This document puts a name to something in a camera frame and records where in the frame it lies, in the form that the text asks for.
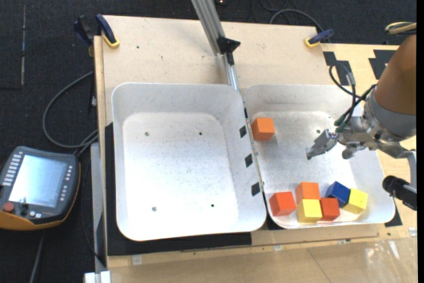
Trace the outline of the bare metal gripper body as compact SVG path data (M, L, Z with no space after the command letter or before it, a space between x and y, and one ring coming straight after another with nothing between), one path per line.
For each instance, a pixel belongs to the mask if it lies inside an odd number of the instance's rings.
M400 145L411 138L411 115L398 113L378 103L366 103L360 116L353 117L339 142L363 142L364 149L380 150L392 158L406 158L409 151Z

